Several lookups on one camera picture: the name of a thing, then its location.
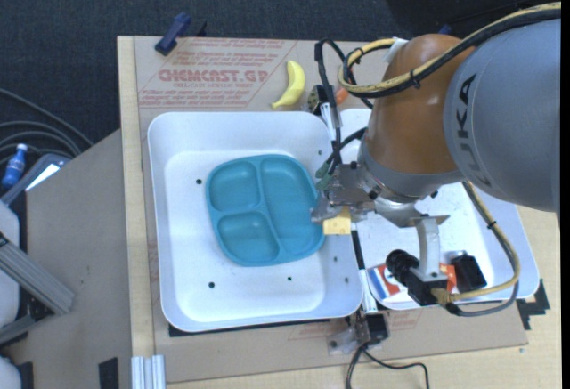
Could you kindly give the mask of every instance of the blue clamp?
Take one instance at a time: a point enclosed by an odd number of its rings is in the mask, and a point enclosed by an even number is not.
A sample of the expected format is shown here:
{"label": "blue clamp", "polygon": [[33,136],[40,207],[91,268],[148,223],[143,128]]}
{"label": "blue clamp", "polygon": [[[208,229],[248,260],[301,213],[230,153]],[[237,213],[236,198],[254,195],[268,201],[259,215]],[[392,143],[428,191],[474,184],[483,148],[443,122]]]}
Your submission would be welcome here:
{"label": "blue clamp", "polygon": [[154,46],[155,50],[165,56],[171,53],[176,47],[176,38],[182,36],[186,32],[190,26],[190,22],[191,17],[185,12],[180,12],[175,17],[175,21],[172,22],[168,32]]}

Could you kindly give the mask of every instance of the blue divided plate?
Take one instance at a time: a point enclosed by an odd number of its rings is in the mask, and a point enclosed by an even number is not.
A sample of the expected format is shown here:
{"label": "blue divided plate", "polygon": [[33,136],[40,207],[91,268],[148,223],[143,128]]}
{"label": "blue divided plate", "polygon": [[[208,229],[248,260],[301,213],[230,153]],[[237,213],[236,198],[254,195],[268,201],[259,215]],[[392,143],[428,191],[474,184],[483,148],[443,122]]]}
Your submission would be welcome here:
{"label": "blue divided plate", "polygon": [[217,241],[240,265],[296,261],[324,242],[322,227],[311,221],[317,190],[292,157],[258,155],[223,163],[208,176],[206,196]]}

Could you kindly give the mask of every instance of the red and blue object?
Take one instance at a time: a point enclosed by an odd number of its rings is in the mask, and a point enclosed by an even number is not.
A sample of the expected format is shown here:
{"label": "red and blue object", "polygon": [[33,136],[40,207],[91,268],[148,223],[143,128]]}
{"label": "red and blue object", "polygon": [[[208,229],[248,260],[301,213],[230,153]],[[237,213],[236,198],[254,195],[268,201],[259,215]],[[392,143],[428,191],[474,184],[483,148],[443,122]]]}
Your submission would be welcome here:
{"label": "red and blue object", "polygon": [[7,190],[18,183],[24,174],[24,169],[26,169],[27,151],[28,145],[25,143],[19,143],[16,147],[16,154],[8,161],[8,164],[6,165],[6,172],[2,179],[2,186]]}
{"label": "red and blue object", "polygon": [[190,26],[191,17],[185,12],[180,12],[172,25],[168,29],[167,33],[160,39],[160,41],[154,46],[157,52],[163,55],[168,55],[176,47],[176,38],[183,36],[186,30]]}

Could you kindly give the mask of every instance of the white tray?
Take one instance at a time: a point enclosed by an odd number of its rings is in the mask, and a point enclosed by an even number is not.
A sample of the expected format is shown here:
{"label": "white tray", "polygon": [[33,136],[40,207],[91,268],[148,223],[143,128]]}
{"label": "white tray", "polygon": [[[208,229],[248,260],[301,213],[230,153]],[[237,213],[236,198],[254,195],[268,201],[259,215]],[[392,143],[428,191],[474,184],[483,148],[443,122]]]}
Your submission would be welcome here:
{"label": "white tray", "polygon": [[[370,111],[341,114],[347,136],[367,125]],[[243,267],[219,248],[209,220],[205,184],[212,169],[231,159],[268,153],[296,158],[310,174],[330,154],[326,125],[307,112],[172,112],[148,130],[151,179],[159,247],[160,297],[170,324],[187,332],[345,317],[362,301],[352,240],[328,236],[315,254],[294,263]],[[343,149],[356,157],[358,143]],[[514,205],[482,194],[521,260],[519,297],[538,288],[531,248]],[[440,226],[441,252],[466,250],[481,265],[488,285],[507,280],[509,262],[459,184],[417,205],[422,213],[450,215]],[[419,255],[417,233],[401,230],[379,215],[357,224],[367,268],[401,248]],[[418,306],[405,288],[394,296],[372,294],[391,309]],[[501,300],[509,290],[475,301]]]}

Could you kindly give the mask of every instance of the table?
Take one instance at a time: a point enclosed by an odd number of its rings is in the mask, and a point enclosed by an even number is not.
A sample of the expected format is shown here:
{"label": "table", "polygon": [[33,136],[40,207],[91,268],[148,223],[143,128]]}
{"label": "table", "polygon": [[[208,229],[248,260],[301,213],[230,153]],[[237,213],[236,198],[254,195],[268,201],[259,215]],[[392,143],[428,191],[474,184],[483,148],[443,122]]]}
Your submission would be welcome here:
{"label": "table", "polygon": [[[131,345],[133,356],[152,356],[157,341],[152,318],[149,252],[141,169],[142,145],[136,88],[134,37],[118,39],[121,139],[126,207]],[[450,353],[421,358],[429,368],[432,387],[492,388],[561,387],[560,235],[556,217],[519,208],[550,301],[545,316],[532,317],[528,346]],[[342,387],[346,365],[297,369],[251,376],[221,377],[169,384],[168,387]],[[355,386],[421,386],[418,370],[395,372],[375,364],[359,365]]]}

